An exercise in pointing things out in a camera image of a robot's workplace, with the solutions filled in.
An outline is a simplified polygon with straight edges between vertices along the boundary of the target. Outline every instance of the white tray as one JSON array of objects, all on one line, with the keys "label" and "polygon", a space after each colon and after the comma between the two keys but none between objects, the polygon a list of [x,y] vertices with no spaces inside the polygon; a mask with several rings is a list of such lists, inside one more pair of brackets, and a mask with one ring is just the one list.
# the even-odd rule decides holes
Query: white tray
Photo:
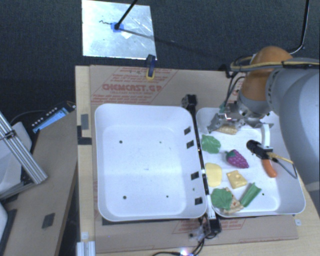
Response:
[{"label": "white tray", "polygon": [[105,219],[189,219],[205,213],[197,142],[187,110],[103,104],[95,111],[95,133],[98,208]]},{"label": "white tray", "polygon": [[[277,171],[276,178],[270,178],[263,166],[261,160],[253,155],[246,147],[247,141],[255,140],[262,142],[262,134],[260,129],[253,129],[250,126],[243,126],[236,135],[228,135],[218,131],[208,133],[207,126],[214,115],[219,112],[218,108],[202,108],[197,112],[196,120],[198,125],[199,137],[202,135],[210,135],[218,139],[221,148],[218,154],[210,154],[202,151],[204,163],[217,164],[222,168],[221,185],[217,188],[222,189],[228,187],[234,196],[240,200],[248,189],[248,186],[255,182],[255,185],[262,189],[258,196],[239,212],[233,214],[224,214],[221,209],[213,207],[214,211],[226,218],[234,217],[252,217],[264,215],[285,215],[298,214],[305,208],[305,198],[298,179],[292,178],[278,164],[273,164],[273,168]],[[267,123],[274,123],[274,127],[270,129],[270,146],[274,148],[274,152],[287,157],[287,151],[279,129],[279,122],[276,116],[268,120]],[[225,151],[238,150],[247,160],[249,168],[239,169],[231,166],[226,161]],[[248,181],[243,187],[232,189],[226,173],[238,170]]]}]

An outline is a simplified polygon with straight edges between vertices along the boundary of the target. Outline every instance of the strawberry toy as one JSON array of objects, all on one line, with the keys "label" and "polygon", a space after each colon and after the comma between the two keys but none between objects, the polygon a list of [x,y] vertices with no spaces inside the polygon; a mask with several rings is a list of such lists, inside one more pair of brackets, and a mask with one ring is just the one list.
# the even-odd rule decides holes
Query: strawberry toy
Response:
[{"label": "strawberry toy", "polygon": [[235,149],[226,152],[226,160],[229,164],[238,168],[244,169],[249,167],[247,160]]}]

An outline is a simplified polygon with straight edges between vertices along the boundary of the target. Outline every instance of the black rod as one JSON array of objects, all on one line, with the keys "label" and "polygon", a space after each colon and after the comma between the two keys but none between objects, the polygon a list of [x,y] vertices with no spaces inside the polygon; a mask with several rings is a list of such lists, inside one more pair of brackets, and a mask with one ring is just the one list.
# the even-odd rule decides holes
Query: black rod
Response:
[{"label": "black rod", "polygon": [[126,18],[126,16],[128,15],[128,13],[131,11],[131,9],[135,6],[135,4],[138,2],[138,0],[133,0],[132,4],[130,5],[130,7],[128,8],[128,10],[126,10],[126,12],[124,13],[124,15],[121,17],[121,19],[119,20],[119,22],[117,24],[114,25],[114,29],[115,30],[119,30],[120,24],[124,21],[124,19]]}]

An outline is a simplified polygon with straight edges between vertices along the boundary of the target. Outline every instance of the yellow toy cheese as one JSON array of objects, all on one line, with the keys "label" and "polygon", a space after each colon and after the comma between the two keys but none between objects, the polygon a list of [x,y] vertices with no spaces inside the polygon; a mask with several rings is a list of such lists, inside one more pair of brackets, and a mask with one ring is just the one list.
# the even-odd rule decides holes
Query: yellow toy cheese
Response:
[{"label": "yellow toy cheese", "polygon": [[221,184],[222,169],[215,163],[207,162],[205,164],[205,172],[209,187],[217,187]]},{"label": "yellow toy cheese", "polygon": [[233,189],[243,187],[248,183],[247,180],[237,170],[228,172],[226,175]]}]

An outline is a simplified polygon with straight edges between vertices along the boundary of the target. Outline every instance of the black carpet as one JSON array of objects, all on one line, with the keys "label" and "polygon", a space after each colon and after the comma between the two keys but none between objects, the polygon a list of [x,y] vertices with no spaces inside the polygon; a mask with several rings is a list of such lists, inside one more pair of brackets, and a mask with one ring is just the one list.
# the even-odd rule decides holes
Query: black carpet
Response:
[{"label": "black carpet", "polygon": [[[131,3],[131,0],[110,1]],[[217,70],[239,56],[299,45],[302,0],[140,0],[150,5],[157,67]],[[8,120],[75,100],[76,65],[143,66],[82,56],[80,0],[0,1],[0,111]],[[305,49],[319,58],[320,0],[310,1]]]}]

